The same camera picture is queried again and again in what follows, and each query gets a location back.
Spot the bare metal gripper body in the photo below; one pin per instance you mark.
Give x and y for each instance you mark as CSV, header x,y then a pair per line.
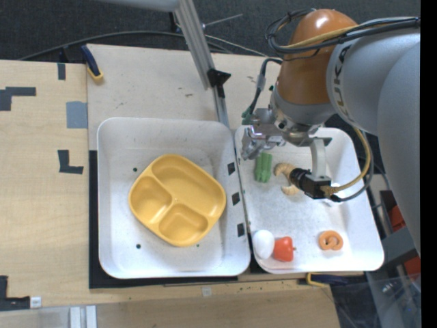
x,y
273,132

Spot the yellow divided plate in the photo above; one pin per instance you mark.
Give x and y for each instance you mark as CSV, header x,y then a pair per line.
x,y
177,200

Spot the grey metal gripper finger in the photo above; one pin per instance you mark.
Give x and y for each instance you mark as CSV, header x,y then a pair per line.
x,y
261,146
246,147

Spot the green toy bean bundle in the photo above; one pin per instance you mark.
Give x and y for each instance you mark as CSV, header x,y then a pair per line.
x,y
263,167

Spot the white toy egg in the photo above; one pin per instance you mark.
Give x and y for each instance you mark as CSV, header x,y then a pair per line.
x,y
263,244

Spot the orange toy pretzel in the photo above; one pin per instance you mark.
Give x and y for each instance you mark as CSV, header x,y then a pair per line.
x,y
330,240

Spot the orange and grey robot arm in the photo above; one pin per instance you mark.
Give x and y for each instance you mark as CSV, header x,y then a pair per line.
x,y
372,80

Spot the thin black rod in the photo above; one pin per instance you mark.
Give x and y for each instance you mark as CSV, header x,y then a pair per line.
x,y
243,197

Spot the white plastic tray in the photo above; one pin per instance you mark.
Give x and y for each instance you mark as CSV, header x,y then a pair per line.
x,y
119,238
307,220

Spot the red toy pepper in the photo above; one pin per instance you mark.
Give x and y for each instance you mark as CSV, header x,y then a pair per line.
x,y
283,249

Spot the beige toy croissant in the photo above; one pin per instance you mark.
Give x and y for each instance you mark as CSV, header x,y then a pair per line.
x,y
282,169

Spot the black cylinder on white bracket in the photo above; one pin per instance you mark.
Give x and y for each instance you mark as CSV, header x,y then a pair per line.
x,y
312,184

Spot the pale wood board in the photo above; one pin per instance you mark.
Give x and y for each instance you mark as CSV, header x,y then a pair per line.
x,y
147,80

